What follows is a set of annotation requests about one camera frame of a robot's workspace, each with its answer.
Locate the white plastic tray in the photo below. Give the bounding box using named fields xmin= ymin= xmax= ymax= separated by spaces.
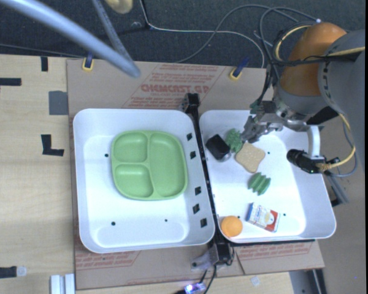
xmin=199 ymin=109 xmax=337 ymax=244
xmin=72 ymin=108 xmax=216 ymax=254

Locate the green ribbed toy vegetable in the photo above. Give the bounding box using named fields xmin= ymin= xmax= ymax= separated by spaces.
xmin=247 ymin=172 xmax=272 ymax=196

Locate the black can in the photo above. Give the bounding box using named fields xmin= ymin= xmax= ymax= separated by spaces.
xmin=205 ymin=134 xmax=232 ymax=162

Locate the tan bread slice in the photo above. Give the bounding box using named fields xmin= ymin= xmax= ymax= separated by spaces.
xmin=235 ymin=142 xmax=267 ymax=174

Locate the white and red carton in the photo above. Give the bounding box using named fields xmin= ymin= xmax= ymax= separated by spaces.
xmin=245 ymin=202 xmax=281 ymax=233

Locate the black block with thin wires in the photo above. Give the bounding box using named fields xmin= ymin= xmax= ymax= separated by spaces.
xmin=213 ymin=242 xmax=234 ymax=265
xmin=183 ymin=92 xmax=201 ymax=115

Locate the black cylinder on white bracket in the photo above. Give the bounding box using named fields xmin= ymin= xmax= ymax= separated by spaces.
xmin=286 ymin=124 xmax=328 ymax=175

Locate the brown cardboard board, red print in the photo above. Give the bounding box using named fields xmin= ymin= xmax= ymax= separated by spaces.
xmin=66 ymin=58 xmax=326 ymax=290

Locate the orange ball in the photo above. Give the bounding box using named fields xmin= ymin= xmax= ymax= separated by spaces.
xmin=220 ymin=215 xmax=243 ymax=238

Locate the green divided plate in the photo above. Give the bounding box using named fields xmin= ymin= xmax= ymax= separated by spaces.
xmin=110 ymin=130 xmax=189 ymax=202

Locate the green broccoli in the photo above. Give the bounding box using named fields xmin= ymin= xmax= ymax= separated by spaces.
xmin=226 ymin=128 xmax=244 ymax=154

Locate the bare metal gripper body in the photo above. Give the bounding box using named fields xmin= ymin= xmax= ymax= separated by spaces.
xmin=253 ymin=100 xmax=311 ymax=132

